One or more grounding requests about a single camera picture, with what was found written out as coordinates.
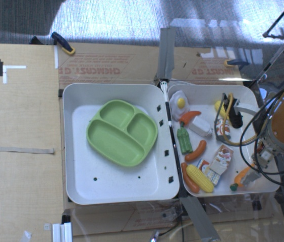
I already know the white plastic tray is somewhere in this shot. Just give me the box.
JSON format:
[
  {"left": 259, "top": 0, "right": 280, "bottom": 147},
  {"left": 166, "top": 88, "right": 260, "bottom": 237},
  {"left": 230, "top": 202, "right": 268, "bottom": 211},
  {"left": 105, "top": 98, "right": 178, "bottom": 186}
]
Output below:
[
  {"left": 62, "top": 83, "right": 181, "bottom": 206},
  {"left": 167, "top": 84, "right": 281, "bottom": 198}
]

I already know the green asparagus bundle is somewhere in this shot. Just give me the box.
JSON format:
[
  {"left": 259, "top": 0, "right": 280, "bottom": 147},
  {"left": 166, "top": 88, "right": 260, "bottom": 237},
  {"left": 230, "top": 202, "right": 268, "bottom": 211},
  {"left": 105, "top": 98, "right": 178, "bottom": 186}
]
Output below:
[{"left": 177, "top": 127, "right": 194, "bottom": 155}]

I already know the white plastic bottle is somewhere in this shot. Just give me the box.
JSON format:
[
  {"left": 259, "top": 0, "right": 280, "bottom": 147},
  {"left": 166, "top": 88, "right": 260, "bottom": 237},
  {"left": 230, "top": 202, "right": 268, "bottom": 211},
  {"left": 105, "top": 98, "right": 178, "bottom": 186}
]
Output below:
[{"left": 188, "top": 116, "right": 214, "bottom": 138}]

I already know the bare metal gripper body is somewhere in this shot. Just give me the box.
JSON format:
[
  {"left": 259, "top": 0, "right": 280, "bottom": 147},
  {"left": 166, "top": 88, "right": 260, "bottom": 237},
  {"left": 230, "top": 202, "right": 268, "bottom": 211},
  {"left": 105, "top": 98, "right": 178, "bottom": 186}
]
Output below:
[{"left": 251, "top": 139, "right": 276, "bottom": 172}]

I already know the white and yellow fried egg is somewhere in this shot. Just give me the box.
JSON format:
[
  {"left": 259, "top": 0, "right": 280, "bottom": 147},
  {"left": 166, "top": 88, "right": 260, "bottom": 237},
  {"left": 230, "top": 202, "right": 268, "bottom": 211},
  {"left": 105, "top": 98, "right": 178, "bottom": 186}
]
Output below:
[{"left": 169, "top": 90, "right": 191, "bottom": 122}]

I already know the small blue and white carton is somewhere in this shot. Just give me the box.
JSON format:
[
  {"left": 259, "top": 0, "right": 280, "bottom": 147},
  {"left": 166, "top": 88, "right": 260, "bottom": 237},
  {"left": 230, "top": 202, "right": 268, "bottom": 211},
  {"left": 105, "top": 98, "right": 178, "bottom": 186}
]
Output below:
[{"left": 196, "top": 158, "right": 221, "bottom": 187}]

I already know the small yellow corn cob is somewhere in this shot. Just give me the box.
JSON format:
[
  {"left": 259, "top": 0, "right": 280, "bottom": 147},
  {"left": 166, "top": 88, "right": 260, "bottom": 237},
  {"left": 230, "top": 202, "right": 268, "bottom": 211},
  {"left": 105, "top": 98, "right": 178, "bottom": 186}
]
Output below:
[{"left": 214, "top": 100, "right": 231, "bottom": 121}]

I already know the white and orange carton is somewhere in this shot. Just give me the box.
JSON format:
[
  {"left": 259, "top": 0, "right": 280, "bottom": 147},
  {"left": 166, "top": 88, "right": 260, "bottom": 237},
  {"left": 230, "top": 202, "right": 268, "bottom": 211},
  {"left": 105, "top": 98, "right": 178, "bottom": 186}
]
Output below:
[{"left": 208, "top": 144, "right": 234, "bottom": 176}]

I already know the red and white can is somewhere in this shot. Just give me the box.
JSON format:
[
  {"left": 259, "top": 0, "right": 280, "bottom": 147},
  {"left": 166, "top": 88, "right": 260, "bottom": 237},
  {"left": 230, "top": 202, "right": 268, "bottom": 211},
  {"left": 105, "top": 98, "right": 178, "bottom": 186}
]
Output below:
[{"left": 214, "top": 117, "right": 232, "bottom": 141}]

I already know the large yellow corn cob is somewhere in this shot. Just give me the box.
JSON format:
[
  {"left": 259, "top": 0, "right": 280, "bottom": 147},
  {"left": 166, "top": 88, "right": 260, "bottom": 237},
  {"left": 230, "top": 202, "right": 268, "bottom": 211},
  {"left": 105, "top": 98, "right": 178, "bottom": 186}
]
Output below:
[{"left": 186, "top": 164, "right": 215, "bottom": 194}]

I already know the green divided plate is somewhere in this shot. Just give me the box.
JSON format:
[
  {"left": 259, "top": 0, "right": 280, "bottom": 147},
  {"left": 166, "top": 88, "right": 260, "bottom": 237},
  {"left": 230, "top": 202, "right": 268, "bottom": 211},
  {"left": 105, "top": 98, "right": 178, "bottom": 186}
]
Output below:
[{"left": 85, "top": 99, "right": 159, "bottom": 168}]

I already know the orange carrot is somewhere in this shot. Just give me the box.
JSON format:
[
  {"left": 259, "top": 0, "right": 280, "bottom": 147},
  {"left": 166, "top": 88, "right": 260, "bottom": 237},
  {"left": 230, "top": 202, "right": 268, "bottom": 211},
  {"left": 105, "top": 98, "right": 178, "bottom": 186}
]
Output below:
[{"left": 230, "top": 164, "right": 255, "bottom": 192}]

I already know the black cylinder on white bracket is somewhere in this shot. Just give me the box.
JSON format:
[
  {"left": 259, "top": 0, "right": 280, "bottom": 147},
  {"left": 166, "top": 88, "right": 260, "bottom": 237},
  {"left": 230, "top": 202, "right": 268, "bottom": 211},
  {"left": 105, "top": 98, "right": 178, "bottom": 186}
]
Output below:
[{"left": 222, "top": 92, "right": 259, "bottom": 130}]

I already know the brown cardboard board red print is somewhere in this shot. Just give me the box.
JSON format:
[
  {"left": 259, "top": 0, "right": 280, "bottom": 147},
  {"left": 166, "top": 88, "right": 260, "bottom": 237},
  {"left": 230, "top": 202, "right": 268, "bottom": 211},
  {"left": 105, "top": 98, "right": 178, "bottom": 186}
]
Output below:
[{"left": 57, "top": 43, "right": 276, "bottom": 236}]

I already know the orange chili pepper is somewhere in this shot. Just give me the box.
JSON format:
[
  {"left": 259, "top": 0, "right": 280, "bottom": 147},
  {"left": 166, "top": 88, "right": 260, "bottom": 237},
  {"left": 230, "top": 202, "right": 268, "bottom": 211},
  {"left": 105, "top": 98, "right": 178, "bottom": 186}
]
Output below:
[{"left": 179, "top": 110, "right": 202, "bottom": 128}]

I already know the orange sausage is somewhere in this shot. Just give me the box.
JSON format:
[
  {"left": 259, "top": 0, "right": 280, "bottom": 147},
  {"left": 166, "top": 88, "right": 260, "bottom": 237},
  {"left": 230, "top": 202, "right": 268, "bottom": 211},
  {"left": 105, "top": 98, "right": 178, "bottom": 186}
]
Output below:
[
  {"left": 184, "top": 139, "right": 207, "bottom": 163},
  {"left": 181, "top": 162, "right": 201, "bottom": 194}
]

